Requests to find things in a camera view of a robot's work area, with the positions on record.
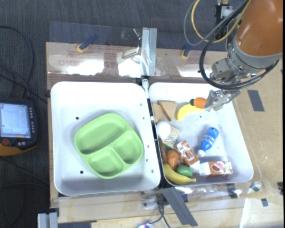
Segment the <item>blue bottle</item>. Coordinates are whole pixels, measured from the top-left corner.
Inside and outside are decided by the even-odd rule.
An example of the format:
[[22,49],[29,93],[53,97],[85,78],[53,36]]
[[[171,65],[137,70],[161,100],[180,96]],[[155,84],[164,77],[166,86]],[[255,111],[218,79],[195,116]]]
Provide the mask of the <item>blue bottle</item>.
[[200,149],[198,151],[199,158],[205,156],[205,152],[212,147],[218,135],[219,131],[215,127],[211,127],[207,130],[206,134],[200,142]]

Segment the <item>black fabric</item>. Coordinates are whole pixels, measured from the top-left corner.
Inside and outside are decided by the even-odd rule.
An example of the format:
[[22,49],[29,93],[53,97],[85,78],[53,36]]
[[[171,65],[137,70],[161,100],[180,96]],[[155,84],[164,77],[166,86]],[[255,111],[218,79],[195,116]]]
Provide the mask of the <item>black fabric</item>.
[[[242,1],[229,0],[229,4],[235,8]],[[50,39],[52,21],[129,28],[152,27],[161,33],[179,35],[178,45],[182,47],[185,43],[183,20],[192,2],[193,0],[0,0],[0,25],[13,27],[29,38],[34,48],[34,67],[28,85],[34,94],[46,99],[46,42]],[[213,28],[215,4],[216,0],[203,0],[199,5],[196,23],[201,34],[205,35]],[[188,33],[192,34],[190,19],[187,24]],[[169,42],[162,44],[169,47]],[[195,49],[202,50],[202,45]],[[218,43],[211,49],[224,51],[225,43]],[[28,46],[19,34],[0,29],[1,63],[26,77],[29,57]],[[10,78],[1,67],[0,74]],[[15,80],[21,84],[19,78],[16,77]],[[6,97],[11,89],[10,81],[0,77],[0,97]],[[21,92],[22,88],[15,86],[11,97],[19,98]],[[31,95],[31,98],[39,119],[39,142],[34,150],[25,154],[0,158],[0,228],[35,228],[38,213],[49,212],[50,208],[49,190],[44,188],[46,184],[25,172],[49,182],[48,108],[37,96]],[[6,187],[16,182],[26,184]]]

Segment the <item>green divided plate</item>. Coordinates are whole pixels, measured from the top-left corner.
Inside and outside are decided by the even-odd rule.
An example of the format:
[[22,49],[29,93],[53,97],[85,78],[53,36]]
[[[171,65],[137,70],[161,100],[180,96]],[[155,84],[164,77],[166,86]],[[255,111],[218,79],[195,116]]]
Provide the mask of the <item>green divided plate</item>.
[[135,165],[143,155],[143,144],[135,130],[119,115],[104,114],[75,134],[75,147],[99,177],[114,178]]

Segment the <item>screen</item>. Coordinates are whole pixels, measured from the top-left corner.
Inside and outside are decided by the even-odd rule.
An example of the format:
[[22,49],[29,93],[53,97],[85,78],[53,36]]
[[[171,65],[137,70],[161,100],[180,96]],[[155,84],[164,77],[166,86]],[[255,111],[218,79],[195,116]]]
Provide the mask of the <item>screen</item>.
[[0,103],[0,134],[8,138],[30,138],[28,106]]

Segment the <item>yellow banana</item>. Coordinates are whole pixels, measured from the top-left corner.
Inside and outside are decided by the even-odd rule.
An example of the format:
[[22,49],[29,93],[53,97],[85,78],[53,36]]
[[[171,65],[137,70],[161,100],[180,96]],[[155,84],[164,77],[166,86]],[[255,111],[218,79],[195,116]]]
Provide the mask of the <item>yellow banana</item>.
[[191,104],[186,104],[178,110],[178,112],[176,113],[176,119],[178,121],[181,121],[185,118],[187,114],[192,112],[204,112],[204,109],[197,108],[196,106],[193,106]]
[[196,182],[196,178],[191,179],[175,172],[168,163],[163,164],[163,172],[169,181],[172,181],[173,183],[178,185],[185,185],[190,182]]

